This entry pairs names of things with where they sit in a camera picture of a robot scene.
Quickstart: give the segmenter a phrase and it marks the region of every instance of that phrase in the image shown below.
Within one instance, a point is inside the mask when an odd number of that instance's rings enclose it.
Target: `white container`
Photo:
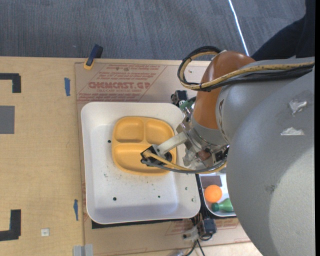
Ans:
[[[86,207],[99,224],[188,219],[200,210],[194,174],[170,172],[160,176],[131,174],[118,169],[112,158],[112,134],[122,117],[163,120],[175,131],[183,114],[170,103],[91,102],[81,110]],[[184,145],[177,147],[183,165]]]

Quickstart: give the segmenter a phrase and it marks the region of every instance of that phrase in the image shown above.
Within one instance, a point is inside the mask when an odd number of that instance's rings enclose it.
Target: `green bottle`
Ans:
[[[224,199],[222,202],[215,202],[211,205],[211,209],[214,212],[221,211],[231,213],[234,212],[234,207],[231,204],[230,198]]]

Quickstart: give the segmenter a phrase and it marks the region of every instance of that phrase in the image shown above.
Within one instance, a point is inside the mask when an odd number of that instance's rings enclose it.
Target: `yellow plate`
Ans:
[[[161,144],[175,135],[166,122],[144,116],[126,116],[119,119],[112,133],[112,158],[122,171],[136,175],[164,175],[169,171],[141,163],[141,152],[151,144]],[[176,148],[170,150],[176,163]]]

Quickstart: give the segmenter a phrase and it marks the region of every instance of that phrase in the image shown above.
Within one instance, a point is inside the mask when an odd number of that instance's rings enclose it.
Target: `gray carpet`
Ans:
[[[248,53],[304,15],[303,0],[0,0],[0,56],[181,60],[211,45]]]

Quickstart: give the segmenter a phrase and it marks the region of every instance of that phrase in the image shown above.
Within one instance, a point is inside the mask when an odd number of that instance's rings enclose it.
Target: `orange ball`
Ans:
[[[210,185],[204,190],[204,198],[210,203],[218,202],[222,197],[222,190],[218,185]]]

